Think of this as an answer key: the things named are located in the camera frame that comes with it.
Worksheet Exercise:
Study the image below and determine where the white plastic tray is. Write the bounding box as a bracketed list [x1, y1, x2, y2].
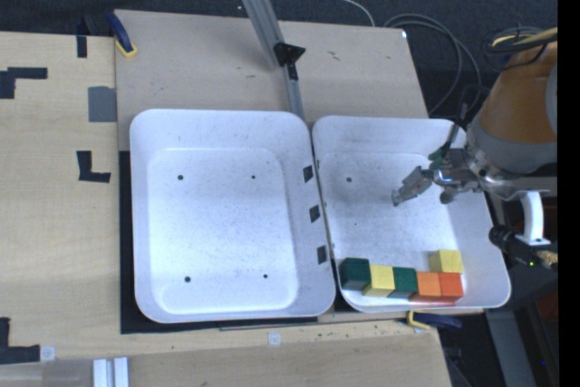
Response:
[311, 114, 512, 314]
[129, 107, 337, 324]

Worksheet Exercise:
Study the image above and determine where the pale wood board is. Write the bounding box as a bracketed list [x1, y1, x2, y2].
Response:
[113, 8, 487, 324]

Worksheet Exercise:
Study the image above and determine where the yellow cube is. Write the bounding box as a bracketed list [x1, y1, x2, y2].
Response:
[428, 248, 465, 275]
[362, 264, 396, 298]

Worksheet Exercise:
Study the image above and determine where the red-orange cube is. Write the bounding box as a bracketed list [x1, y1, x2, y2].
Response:
[438, 271, 466, 304]

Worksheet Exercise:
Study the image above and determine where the black cylinder on white bracket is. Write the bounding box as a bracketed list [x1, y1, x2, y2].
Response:
[488, 189, 559, 271]

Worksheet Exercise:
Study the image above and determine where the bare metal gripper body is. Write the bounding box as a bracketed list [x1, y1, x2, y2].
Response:
[429, 145, 552, 201]

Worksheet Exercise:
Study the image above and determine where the dark green cube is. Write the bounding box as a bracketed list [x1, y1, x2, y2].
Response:
[339, 256, 372, 292]

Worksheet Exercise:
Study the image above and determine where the orange cube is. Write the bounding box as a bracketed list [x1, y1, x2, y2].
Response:
[409, 270, 443, 303]

